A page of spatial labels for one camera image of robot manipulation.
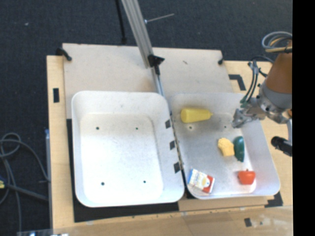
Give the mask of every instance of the red pepper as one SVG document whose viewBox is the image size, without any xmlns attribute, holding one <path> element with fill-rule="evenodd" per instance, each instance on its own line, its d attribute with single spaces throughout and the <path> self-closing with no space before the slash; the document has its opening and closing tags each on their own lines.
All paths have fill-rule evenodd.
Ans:
<svg viewBox="0 0 315 236">
<path fill-rule="evenodd" d="M 255 180 L 256 173 L 255 171 L 249 171 L 248 169 L 245 171 L 239 171 L 238 178 L 241 184 L 252 184 Z"/>
</svg>

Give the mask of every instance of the green object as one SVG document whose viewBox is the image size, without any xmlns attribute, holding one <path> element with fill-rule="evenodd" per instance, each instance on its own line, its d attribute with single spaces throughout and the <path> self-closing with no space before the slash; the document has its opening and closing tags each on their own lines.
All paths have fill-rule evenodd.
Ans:
<svg viewBox="0 0 315 236">
<path fill-rule="evenodd" d="M 238 136 L 233 141 L 234 144 L 234 156 L 238 161 L 244 162 L 245 157 L 245 145 L 243 136 Z"/>
</svg>

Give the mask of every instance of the yellow object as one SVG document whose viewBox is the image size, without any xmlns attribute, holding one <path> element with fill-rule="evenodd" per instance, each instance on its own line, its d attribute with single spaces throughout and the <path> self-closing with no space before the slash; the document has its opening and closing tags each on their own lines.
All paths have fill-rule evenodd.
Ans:
<svg viewBox="0 0 315 236">
<path fill-rule="evenodd" d="M 212 115 L 208 109 L 183 108 L 181 111 L 181 119 L 184 123 L 208 120 Z"/>
<path fill-rule="evenodd" d="M 218 147 L 222 151 L 223 156 L 234 155 L 234 144 L 227 138 L 221 138 L 218 141 Z"/>
</svg>

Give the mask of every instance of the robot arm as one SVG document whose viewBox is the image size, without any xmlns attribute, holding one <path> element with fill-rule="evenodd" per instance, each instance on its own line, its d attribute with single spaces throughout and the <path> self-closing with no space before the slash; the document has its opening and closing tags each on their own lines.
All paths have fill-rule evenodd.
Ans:
<svg viewBox="0 0 315 236">
<path fill-rule="evenodd" d="M 287 124 L 288 140 L 274 137 L 272 145 L 292 156 L 292 119 L 282 115 L 284 111 L 292 109 L 292 34 L 282 31 L 272 32 L 263 38 L 262 46 L 266 52 L 278 53 L 278 56 L 260 86 L 256 98 L 252 97 L 252 93 L 260 70 L 255 59 L 252 63 L 249 62 L 253 72 L 252 85 L 241 101 L 241 109 L 235 111 L 232 126 L 240 128 L 247 122 L 255 119 L 263 120 L 266 117 L 279 124 Z"/>
</svg>

